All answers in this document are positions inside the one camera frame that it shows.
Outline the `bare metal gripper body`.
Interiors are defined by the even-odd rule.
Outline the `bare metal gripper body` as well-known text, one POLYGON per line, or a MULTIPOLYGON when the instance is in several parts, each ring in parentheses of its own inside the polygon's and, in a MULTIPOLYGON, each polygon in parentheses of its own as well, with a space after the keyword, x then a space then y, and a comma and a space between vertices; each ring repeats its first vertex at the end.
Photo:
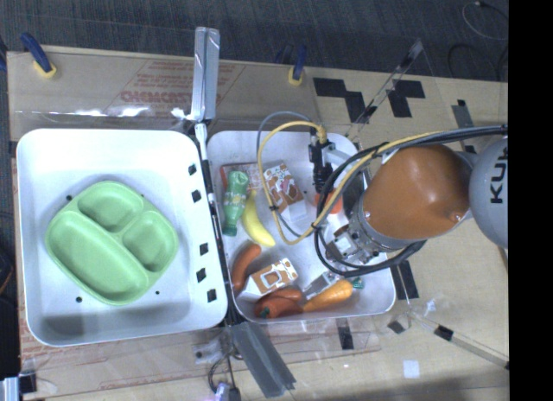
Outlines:
POLYGON ((366 233, 363 213, 355 212, 350 219, 344 213, 331 214, 322 229, 321 243, 324 258, 331 264, 359 268, 377 256, 366 233))

